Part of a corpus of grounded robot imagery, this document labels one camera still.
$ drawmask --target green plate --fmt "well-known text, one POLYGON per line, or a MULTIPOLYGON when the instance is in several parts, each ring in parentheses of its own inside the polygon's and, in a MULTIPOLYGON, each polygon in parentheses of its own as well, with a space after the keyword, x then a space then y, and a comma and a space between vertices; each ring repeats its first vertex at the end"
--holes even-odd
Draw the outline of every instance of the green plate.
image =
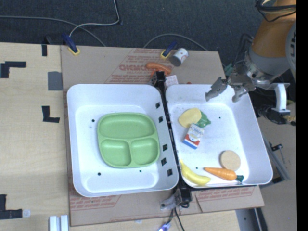
POLYGON ((112 167, 145 167, 159 158, 159 140, 152 119, 141 113, 112 113, 97 126, 101 156, 112 167))

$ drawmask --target round cookie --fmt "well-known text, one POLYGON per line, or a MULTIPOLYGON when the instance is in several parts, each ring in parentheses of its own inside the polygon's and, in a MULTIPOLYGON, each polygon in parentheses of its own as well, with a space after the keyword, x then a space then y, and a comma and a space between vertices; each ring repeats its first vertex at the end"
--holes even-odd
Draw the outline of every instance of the round cookie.
POLYGON ((241 159, 234 151, 222 152, 219 161, 222 167, 233 171, 238 170, 241 165, 241 159))

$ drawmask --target hole in tray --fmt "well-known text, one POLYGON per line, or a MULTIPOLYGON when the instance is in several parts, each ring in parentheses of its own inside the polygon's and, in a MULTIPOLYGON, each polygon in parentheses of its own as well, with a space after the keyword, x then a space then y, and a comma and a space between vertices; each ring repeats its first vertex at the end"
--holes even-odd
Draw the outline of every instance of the hole in tray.
POLYGON ((166 158, 163 158, 163 159, 161 160, 161 162, 162 162, 162 166, 164 166, 164 165, 167 163, 166 158))
POLYGON ((172 175, 172 174, 173 174, 173 173, 172 173, 172 169, 168 169, 168 170, 167 170, 167 174, 168 174, 168 176, 172 175))

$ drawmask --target white tray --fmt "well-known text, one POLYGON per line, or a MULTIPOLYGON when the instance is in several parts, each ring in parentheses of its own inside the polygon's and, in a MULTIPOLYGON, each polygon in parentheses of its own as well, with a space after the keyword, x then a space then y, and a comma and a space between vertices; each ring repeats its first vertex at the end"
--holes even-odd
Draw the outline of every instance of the white tray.
MULTIPOLYGON (((228 187, 238 185, 236 180, 226 181, 207 173, 204 167, 221 167, 219 155, 225 150, 236 152, 241 166, 236 171, 243 175, 243 185, 266 184, 272 179, 272 168, 257 123, 249 95, 233 103, 234 90, 228 88, 218 97, 205 100, 205 93, 211 85, 173 85, 166 90, 166 100, 177 148, 178 159, 195 173, 211 178, 205 187, 228 187), (197 149, 182 143, 187 128, 182 127, 179 116, 190 108, 199 108, 211 121, 205 127, 197 149)), ((184 179, 194 188, 204 188, 184 179)))
POLYGON ((67 92, 73 183, 85 197, 162 191, 179 174, 159 91, 150 85, 79 84, 67 92), (160 156, 152 165, 114 168, 102 159, 97 123, 105 114, 136 112, 155 123, 160 156))

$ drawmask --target blue clamp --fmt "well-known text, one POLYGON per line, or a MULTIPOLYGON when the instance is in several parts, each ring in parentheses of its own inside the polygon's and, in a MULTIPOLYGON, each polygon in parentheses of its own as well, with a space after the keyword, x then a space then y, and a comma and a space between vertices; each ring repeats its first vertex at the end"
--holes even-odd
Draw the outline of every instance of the blue clamp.
POLYGON ((71 37, 65 33, 61 34, 61 37, 63 38, 63 40, 68 46, 68 49, 73 53, 73 55, 79 55, 80 50, 76 47, 76 44, 73 42, 71 37))
POLYGON ((178 43, 176 41, 173 41, 163 52, 161 52, 160 57, 164 60, 167 59, 170 55, 170 51, 174 49, 177 45, 178 43))

